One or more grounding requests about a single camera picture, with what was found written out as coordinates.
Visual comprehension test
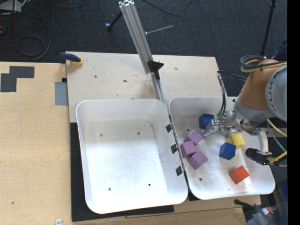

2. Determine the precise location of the blue cube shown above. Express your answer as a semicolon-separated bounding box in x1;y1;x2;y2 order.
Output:
218;142;237;161
198;113;215;130

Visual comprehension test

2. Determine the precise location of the white plastic tray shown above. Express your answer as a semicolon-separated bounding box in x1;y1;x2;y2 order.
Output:
75;98;189;215
168;97;276;201

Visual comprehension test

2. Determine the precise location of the orange cube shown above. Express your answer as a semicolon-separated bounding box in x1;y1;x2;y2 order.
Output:
228;165;250;185

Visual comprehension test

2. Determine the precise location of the yellow cube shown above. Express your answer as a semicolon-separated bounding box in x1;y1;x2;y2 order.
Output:
226;133;246;150

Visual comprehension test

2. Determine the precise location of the purple cube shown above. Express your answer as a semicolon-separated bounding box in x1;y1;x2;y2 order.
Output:
183;129;203;146
187;150;209;171
179;141;198;159

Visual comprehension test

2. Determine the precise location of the black cylinder on white bracket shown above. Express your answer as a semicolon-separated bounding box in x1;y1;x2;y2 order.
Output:
245;128;274;166

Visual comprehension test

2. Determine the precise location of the pale wood board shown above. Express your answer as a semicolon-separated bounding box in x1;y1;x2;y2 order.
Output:
65;51;262;220

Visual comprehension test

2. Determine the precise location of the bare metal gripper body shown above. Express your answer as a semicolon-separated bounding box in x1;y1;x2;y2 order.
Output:
217;111;250;132

